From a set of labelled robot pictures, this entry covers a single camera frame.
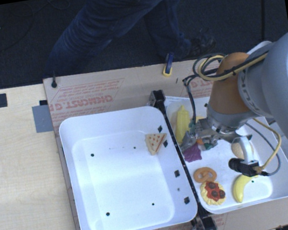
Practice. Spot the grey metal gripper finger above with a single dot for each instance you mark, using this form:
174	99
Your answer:
186	145
190	134

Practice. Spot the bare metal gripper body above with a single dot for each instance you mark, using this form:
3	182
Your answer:
209	133

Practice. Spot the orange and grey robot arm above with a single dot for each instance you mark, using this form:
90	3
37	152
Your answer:
270	85

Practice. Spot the thin black rod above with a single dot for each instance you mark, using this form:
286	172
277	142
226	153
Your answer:
177	144

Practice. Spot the orange and green toy carrot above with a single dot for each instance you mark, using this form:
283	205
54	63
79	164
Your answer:
202	142

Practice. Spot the purple toy grapes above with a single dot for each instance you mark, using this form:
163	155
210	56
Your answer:
192	155

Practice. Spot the yellow toy bottle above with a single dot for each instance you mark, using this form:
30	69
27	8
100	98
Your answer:
181	123

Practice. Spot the toy pizza slice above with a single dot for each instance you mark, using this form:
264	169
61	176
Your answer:
154	143

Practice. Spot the beige toy bread roll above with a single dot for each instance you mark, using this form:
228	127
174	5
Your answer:
236	149

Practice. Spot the brown toy pretzel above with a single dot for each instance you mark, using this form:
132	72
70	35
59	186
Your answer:
204	174

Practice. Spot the toy spaghetti with meatballs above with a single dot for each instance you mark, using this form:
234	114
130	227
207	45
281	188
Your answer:
212	193

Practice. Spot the yellow banana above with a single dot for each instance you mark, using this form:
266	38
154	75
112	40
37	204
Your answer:
239	188

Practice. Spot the white plastic tray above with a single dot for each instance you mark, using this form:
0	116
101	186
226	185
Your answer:
127	180
266	189

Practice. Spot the brown cardboard board red print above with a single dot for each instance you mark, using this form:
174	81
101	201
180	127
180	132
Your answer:
134	88

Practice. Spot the person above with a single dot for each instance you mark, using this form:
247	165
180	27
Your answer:
116	18

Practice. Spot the black cylinder on white bracket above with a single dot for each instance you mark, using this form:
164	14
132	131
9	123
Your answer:
244	167

